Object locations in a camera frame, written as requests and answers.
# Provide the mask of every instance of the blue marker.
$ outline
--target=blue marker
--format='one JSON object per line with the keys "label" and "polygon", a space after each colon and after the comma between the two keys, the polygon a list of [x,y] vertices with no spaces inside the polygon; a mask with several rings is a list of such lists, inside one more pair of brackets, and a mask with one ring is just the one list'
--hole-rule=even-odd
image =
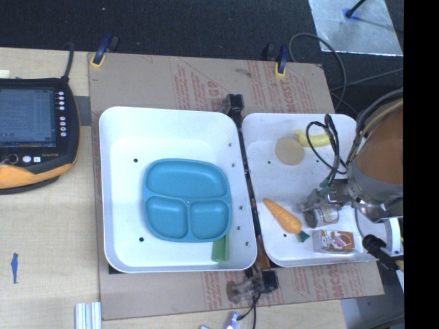
{"label": "blue marker", "polygon": [[17,283],[16,271],[19,268],[19,255],[16,254],[15,252],[14,255],[12,256],[11,266],[12,266],[12,274],[14,275],[14,284],[16,284]]}

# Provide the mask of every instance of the table surface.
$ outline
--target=table surface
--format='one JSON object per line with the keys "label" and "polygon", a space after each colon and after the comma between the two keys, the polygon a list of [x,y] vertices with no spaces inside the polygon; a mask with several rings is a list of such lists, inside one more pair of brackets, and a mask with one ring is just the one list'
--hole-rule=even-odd
{"label": "table surface", "polygon": [[[90,96],[87,52],[75,52],[71,90]],[[10,77],[60,77],[68,51],[0,48]],[[99,301],[91,127],[74,168],[46,187],[0,195],[0,328],[74,328],[74,308]],[[18,254],[16,283],[11,261]],[[229,310],[104,321],[102,328],[222,329]],[[240,328],[252,327],[252,315]],[[257,308],[257,328],[345,328],[339,300]]]}

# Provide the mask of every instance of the snack box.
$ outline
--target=snack box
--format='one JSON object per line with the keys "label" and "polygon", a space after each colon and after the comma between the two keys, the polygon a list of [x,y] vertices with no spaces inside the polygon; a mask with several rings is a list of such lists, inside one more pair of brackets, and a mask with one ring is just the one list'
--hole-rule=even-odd
{"label": "snack box", "polygon": [[355,235],[342,230],[314,230],[313,246],[315,252],[350,254],[355,252]]}

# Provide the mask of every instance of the black floor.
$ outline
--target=black floor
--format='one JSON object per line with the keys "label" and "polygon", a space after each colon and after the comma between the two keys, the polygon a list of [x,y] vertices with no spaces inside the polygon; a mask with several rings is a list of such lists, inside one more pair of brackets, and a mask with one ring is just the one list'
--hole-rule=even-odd
{"label": "black floor", "polygon": [[[404,50],[404,0],[385,3]],[[0,47],[62,49],[71,41],[78,51],[94,51],[110,33],[119,53],[259,60],[268,43],[279,48],[298,33],[316,33],[308,0],[0,0],[0,12]],[[297,39],[294,55],[322,64],[330,89],[343,84],[340,65],[317,40]],[[403,68],[403,57],[340,57],[348,83]],[[344,100],[352,108],[337,112],[355,118],[402,86],[402,71],[349,86]]]}

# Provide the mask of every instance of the banana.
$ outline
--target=banana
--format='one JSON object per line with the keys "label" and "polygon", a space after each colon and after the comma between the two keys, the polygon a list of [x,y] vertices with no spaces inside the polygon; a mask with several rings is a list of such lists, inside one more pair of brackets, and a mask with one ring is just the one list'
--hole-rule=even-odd
{"label": "banana", "polygon": [[[309,147],[307,135],[301,132],[299,129],[297,129],[295,133],[299,139],[299,143],[304,147]],[[321,147],[330,144],[329,137],[326,133],[310,135],[309,140],[314,147]]]}

